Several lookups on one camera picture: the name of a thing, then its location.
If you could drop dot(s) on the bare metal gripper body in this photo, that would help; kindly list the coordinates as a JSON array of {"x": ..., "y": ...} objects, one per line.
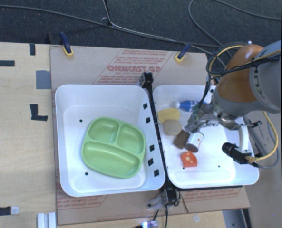
[{"x": 208, "y": 114}]

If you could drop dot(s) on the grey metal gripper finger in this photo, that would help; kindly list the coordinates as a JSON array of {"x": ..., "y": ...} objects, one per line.
[
  {"x": 189, "y": 126},
  {"x": 201, "y": 124}
]

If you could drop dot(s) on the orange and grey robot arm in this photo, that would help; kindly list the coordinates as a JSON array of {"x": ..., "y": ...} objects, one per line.
[{"x": 240, "y": 84}]

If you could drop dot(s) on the brown toy bread slice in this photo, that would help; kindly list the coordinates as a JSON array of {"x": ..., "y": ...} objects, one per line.
[{"x": 180, "y": 139}]

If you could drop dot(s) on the white can with brown end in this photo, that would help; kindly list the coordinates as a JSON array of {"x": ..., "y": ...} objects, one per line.
[{"x": 195, "y": 142}]

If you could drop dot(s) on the tan round biscuit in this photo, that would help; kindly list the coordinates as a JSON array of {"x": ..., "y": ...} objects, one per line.
[{"x": 172, "y": 127}]

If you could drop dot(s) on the blue and white bottle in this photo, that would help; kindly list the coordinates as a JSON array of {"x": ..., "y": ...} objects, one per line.
[{"x": 187, "y": 104}]

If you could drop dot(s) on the yellow toy bread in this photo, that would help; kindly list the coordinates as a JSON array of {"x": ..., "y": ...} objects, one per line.
[{"x": 168, "y": 114}]

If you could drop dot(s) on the thin black rod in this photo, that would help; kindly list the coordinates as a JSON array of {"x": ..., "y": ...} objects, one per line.
[{"x": 160, "y": 141}]

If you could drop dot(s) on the orange packet with yellow stars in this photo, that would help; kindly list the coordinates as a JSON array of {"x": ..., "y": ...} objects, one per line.
[{"x": 188, "y": 160}]

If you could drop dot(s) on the white plastic tray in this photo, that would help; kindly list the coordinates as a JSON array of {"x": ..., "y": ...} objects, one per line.
[
  {"x": 214, "y": 172},
  {"x": 69, "y": 151}
]

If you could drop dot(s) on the green divided plate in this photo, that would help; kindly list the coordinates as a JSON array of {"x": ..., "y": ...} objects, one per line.
[{"x": 112, "y": 151}]

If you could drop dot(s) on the brown cardboard board red print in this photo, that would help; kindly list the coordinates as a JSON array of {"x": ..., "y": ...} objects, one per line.
[{"x": 83, "y": 68}]

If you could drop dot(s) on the black cylinder on white bracket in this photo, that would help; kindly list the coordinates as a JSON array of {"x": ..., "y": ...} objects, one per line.
[{"x": 234, "y": 152}]

